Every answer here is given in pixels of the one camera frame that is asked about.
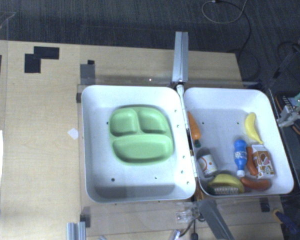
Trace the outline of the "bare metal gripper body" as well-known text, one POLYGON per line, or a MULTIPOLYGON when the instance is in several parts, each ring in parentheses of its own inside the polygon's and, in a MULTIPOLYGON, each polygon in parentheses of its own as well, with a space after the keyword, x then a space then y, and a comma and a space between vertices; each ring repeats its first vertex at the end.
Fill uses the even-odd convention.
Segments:
POLYGON ((280 128, 284 128, 294 125, 298 120, 300 121, 300 106, 291 107, 285 105, 276 121, 280 128))

